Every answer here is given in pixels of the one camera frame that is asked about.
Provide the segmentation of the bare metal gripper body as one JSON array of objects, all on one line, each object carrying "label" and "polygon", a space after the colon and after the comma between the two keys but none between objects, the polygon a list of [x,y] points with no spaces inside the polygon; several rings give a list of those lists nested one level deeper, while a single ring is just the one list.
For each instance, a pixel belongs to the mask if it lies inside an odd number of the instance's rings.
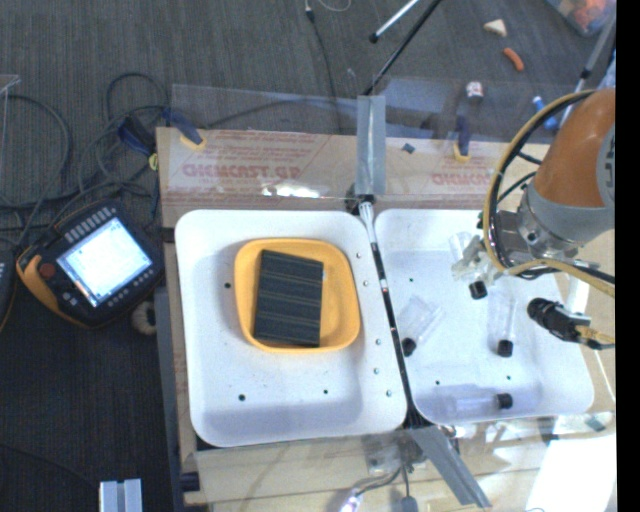
[{"label": "bare metal gripper body", "polygon": [[589,208],[499,209],[494,215],[499,255],[511,266],[535,259],[572,263],[591,239]]}]

